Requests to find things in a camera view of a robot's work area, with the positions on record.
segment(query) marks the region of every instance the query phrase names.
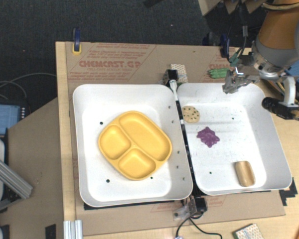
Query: robotic arm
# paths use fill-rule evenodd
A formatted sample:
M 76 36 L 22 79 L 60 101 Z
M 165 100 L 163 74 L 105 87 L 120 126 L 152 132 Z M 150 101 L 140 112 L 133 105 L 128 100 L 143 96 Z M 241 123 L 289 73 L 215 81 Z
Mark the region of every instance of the robotic arm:
M 227 72 L 223 91 L 234 93 L 260 79 L 282 83 L 284 101 L 265 98 L 262 105 L 284 119 L 299 120 L 295 78 L 281 74 L 299 60 L 299 0 L 274 0 L 263 7 L 268 13 L 252 51 L 229 60 L 235 70 Z

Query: purple star-shaped object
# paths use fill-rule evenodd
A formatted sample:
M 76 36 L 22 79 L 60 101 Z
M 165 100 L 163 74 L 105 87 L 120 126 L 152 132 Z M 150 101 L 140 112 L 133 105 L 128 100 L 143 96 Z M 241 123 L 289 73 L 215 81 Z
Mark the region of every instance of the purple star-shaped object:
M 197 138 L 199 138 L 203 143 L 205 143 L 209 148 L 216 144 L 219 141 L 219 137 L 215 135 L 215 132 L 211 130 L 209 127 L 201 130 L 197 134 Z

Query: cookie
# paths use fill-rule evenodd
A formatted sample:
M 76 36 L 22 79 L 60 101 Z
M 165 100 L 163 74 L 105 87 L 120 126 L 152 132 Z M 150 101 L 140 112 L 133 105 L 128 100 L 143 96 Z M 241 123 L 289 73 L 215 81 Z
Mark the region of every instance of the cookie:
M 199 111 L 193 106 L 184 106 L 181 109 L 184 121 L 187 123 L 197 123 L 200 119 Z

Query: table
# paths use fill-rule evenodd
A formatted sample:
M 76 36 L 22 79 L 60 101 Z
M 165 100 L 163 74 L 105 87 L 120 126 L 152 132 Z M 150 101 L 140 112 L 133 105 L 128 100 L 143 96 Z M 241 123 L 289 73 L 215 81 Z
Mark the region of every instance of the table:
M 67 74 L 67 42 L 56 43 L 57 77 L 58 77 L 58 102 L 59 102 L 59 125 L 60 125 L 60 147 L 62 165 L 62 190 L 63 190 L 63 214 L 64 220 L 76 220 L 75 189 L 73 181 L 73 162 L 71 145 L 71 126 L 69 118 L 69 82 Z M 204 46 L 177 46 L 177 45 L 155 45 L 150 52 L 156 52 L 159 58 L 156 65 L 152 65 L 153 72 L 148 75 L 145 71 L 138 70 L 129 79 L 130 83 L 155 83 L 160 78 L 157 72 L 164 72 L 168 64 L 186 65 L 189 82 L 200 82 L 200 68 L 206 68 L 210 64 L 215 47 Z M 266 96 L 275 96 L 276 93 L 264 82 L 259 86 Z M 208 232 L 222 234 L 223 238 L 232 238 L 232 232 L 251 223 L 256 223 L 264 238 L 266 239 L 294 239 L 299 233 L 299 122 L 295 120 L 283 120 L 273 115 L 277 133 L 285 151 L 292 175 L 297 186 L 298 194 L 295 198 L 287 200 L 285 207 L 286 215 L 265 219 L 252 219 L 242 221 L 231 221 L 223 223 L 204 224 L 200 227 Z M 145 231 L 134 231 L 125 233 L 88 236 L 87 239 L 114 239 L 114 238 L 174 238 L 177 227 L 153 229 Z M 184 238 L 202 238 L 201 233 L 193 226 L 184 226 L 181 229 Z

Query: yellow plate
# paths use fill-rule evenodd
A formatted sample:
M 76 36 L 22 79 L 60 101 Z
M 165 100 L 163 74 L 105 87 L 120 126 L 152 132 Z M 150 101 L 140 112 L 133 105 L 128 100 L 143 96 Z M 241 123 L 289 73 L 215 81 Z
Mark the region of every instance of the yellow plate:
M 168 160 L 172 150 L 168 136 L 136 111 L 123 113 L 108 124 L 98 145 L 104 157 L 131 180 L 149 177 Z

